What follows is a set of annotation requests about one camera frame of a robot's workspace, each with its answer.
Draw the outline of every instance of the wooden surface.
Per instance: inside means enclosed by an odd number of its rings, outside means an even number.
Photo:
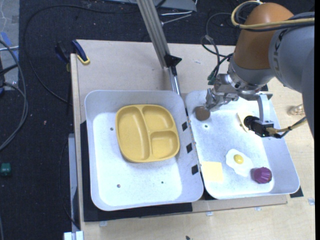
[[[309,198],[315,198],[314,140],[307,124],[285,136],[303,197],[200,200],[192,204],[197,212],[189,214],[111,220],[104,227],[98,222],[84,222],[79,128],[85,120],[86,95],[93,90],[170,90],[170,83],[151,43],[93,40],[79,43],[91,60],[89,65],[82,65],[74,54],[71,56],[80,225],[85,240],[185,240],[186,236],[194,240],[315,239],[315,206],[308,202]],[[207,76],[217,63],[216,57],[200,45],[169,44],[169,48],[172,55],[182,58],[177,66],[181,92],[207,89]],[[233,46],[219,46],[221,54],[233,50]],[[227,67],[228,63],[223,64],[221,72]],[[302,103],[301,94],[283,87],[276,79],[268,87],[282,127],[302,118],[287,114],[292,106]],[[214,212],[207,216],[202,211]]]

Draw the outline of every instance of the divided yellow plate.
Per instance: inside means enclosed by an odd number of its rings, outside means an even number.
[[[124,106],[116,113],[115,125],[120,151],[131,162],[162,161],[179,151],[176,123],[163,106]]]

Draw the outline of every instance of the toy fried egg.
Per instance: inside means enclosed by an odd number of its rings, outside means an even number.
[[[225,162],[236,174],[243,177],[247,177],[250,174],[250,170],[254,167],[251,159],[236,149],[230,149],[228,151],[225,156]]]

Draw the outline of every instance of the yellow bowl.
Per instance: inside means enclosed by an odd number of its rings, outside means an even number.
[[[175,120],[163,106],[124,106],[116,113],[115,125],[120,151],[131,162],[162,161],[180,149]]]

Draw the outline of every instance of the egg yolk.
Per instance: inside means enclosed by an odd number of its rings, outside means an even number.
[[[244,162],[244,158],[239,154],[235,154],[233,159],[239,165],[241,165]]]

